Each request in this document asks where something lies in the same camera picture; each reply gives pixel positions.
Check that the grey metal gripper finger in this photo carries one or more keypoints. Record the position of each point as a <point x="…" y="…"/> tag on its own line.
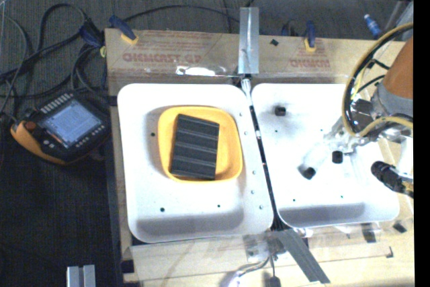
<point x="336" y="135"/>
<point x="354" y="146"/>

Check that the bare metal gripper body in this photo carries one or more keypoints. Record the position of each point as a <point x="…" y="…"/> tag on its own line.
<point x="363" y="112"/>

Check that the small black block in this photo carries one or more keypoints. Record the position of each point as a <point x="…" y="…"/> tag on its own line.
<point x="274" y="42"/>

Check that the black striped packet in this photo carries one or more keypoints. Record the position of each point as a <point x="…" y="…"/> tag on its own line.
<point x="195" y="148"/>

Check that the clear plastic bottle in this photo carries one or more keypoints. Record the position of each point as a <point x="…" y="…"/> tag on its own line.
<point x="337" y="157"/>
<point x="279" y="110"/>
<point x="310" y="172"/>

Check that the yellow plate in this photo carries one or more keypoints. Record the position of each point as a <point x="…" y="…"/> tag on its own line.
<point x="231" y="148"/>

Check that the white plastic tray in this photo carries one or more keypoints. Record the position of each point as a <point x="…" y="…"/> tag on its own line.
<point x="302" y="205"/>
<point x="188" y="208"/>

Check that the blue bottle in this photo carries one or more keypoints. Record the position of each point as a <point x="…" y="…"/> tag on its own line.
<point x="372" y="24"/>

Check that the thin black and white rod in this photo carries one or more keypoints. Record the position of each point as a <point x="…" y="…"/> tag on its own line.
<point x="258" y="136"/>

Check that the black cylinder on white bracket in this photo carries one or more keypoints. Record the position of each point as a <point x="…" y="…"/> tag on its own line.
<point x="388" y="175"/>

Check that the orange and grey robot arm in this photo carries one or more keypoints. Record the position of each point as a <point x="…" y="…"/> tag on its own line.
<point x="399" y="77"/>

